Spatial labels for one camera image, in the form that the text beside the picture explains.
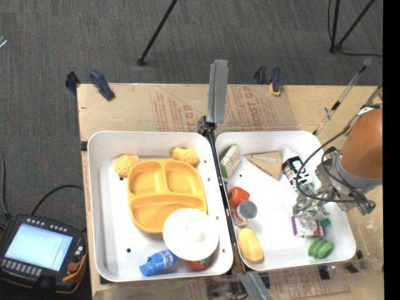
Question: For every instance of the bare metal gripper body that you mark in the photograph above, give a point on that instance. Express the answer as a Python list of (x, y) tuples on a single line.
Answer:
[(339, 184)]

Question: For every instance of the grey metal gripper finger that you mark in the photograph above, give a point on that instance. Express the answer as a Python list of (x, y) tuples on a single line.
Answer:
[(303, 203), (318, 210)]

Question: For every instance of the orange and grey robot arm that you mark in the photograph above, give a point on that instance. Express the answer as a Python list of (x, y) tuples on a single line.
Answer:
[(362, 142)]

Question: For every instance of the purple and white packet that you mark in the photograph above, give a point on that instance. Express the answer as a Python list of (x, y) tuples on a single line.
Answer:
[(306, 228)]

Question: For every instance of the white plastic tray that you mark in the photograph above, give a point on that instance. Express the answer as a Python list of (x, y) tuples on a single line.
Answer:
[(112, 230), (275, 205)]

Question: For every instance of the black and white milk carton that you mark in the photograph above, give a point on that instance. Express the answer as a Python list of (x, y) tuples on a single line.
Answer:
[(293, 169)]

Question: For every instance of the green ridged vegetable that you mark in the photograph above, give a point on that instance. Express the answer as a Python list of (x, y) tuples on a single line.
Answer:
[(321, 248)]

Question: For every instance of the small can with grey lid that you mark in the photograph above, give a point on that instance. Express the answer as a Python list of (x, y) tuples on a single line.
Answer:
[(247, 211)]

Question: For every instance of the orange bell pepper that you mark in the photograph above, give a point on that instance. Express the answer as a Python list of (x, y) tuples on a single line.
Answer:
[(238, 195)]

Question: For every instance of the yellow potato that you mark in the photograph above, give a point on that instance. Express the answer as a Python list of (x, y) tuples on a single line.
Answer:
[(250, 245)]

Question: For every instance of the thin black rod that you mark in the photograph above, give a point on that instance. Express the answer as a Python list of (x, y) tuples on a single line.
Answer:
[(222, 186)]

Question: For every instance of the white carton with orange pattern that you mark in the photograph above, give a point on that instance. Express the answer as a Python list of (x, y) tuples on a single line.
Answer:
[(231, 160)]

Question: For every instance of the yellow corn piece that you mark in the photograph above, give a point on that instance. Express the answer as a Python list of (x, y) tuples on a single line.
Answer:
[(187, 155), (125, 165)]

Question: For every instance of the yellow divided plate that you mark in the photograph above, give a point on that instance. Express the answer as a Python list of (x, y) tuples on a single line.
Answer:
[(150, 205)]

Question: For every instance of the blue crushed plastic bottle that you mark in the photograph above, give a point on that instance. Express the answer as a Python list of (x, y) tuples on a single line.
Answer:
[(156, 262)]

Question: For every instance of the brown cardboard board red print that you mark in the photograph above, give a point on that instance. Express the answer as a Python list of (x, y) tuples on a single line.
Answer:
[(131, 111)]

